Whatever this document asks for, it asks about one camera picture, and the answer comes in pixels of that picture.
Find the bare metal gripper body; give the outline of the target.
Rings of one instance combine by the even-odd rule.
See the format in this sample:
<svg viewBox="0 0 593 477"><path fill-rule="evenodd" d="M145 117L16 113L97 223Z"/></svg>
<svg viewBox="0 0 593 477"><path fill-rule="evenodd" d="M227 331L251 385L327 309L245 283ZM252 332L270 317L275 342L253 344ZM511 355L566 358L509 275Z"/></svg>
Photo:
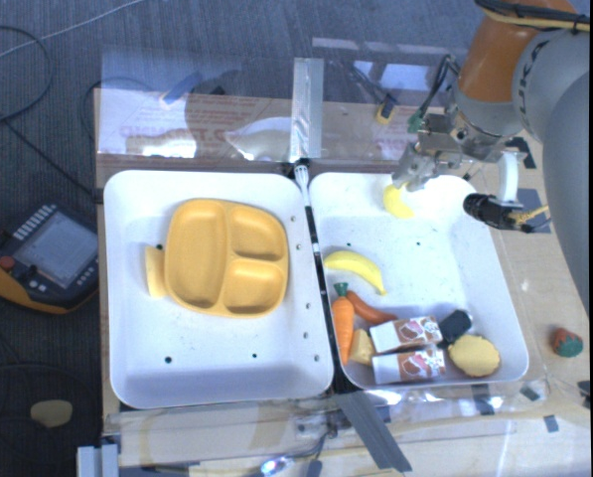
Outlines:
<svg viewBox="0 0 593 477"><path fill-rule="evenodd" d="M464 161L497 162L507 137L479 128L461 112L427 113L418 129L418 141L419 153L455 167Z"/></svg>

